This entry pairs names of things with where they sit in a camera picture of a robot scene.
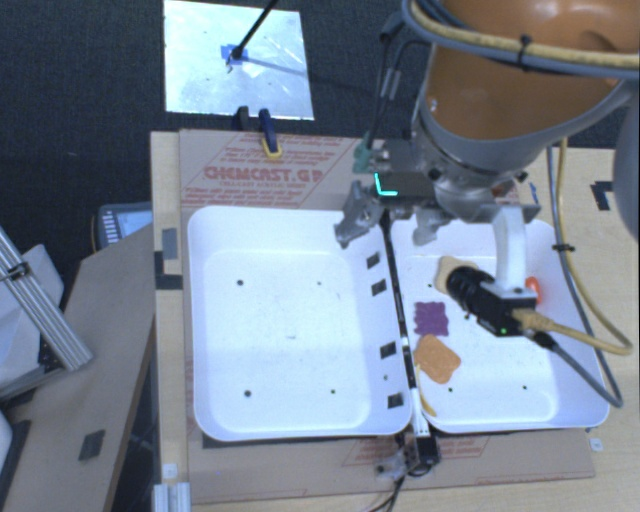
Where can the purple square biscuit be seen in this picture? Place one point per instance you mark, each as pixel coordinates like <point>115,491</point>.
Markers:
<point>431,319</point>

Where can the black cylinder on white bracket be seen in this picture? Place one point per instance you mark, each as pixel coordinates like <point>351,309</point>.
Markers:
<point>487,300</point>

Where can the tan toast slice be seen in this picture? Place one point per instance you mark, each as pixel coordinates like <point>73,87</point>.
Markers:
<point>442,272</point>

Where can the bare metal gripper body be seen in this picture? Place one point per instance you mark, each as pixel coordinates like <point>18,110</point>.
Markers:
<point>462,197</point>

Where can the orange toast slice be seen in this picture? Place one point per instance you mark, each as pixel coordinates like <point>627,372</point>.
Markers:
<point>436,359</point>

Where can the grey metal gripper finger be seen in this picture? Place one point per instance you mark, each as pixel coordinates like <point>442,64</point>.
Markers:
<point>356,220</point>
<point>426,227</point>

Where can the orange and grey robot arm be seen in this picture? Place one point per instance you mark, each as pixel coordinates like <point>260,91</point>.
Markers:
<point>500,90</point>

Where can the thin black and white rod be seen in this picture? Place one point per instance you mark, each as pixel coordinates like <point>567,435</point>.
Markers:
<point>401,320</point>

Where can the brown cardboard board red print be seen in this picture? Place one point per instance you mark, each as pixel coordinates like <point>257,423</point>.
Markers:
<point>300,470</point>

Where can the white plastic tray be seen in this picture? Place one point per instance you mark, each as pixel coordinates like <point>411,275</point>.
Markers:
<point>500,385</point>
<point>280,340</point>

